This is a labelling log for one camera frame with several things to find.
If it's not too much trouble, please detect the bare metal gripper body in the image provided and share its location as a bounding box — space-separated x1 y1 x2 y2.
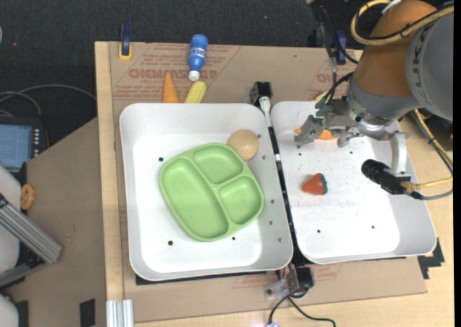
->
316 98 396 141

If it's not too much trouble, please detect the small orange carrot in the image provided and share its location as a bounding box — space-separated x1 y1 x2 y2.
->
295 127 340 141

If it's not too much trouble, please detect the thin black and white rod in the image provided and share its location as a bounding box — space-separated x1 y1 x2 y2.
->
259 97 300 269

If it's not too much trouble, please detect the red strawberry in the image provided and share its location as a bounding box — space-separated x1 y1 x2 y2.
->
301 173 329 196

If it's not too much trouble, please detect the beige round bread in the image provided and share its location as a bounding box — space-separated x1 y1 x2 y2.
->
227 129 260 162

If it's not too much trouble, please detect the white plastic tray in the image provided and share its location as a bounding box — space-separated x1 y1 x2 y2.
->
118 102 295 282
269 100 438 265

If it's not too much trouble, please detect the brown cardboard board red print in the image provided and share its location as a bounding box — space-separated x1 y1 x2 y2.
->
107 41 439 323

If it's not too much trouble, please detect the yellow corn cob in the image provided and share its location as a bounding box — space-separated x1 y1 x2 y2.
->
184 80 208 104

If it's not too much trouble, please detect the green divided plate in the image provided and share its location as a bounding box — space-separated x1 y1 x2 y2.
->
158 142 265 243

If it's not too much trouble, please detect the blue bottle white cap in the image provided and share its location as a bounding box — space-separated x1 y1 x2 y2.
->
187 33 210 83

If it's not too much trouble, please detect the large orange carrot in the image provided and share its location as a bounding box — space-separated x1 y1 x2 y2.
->
161 71 180 104

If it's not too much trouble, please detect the orange pretzel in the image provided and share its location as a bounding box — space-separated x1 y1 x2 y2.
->
20 184 36 211

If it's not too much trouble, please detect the black cylinder on white bracket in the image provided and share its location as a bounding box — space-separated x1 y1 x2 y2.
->
361 130 413 196

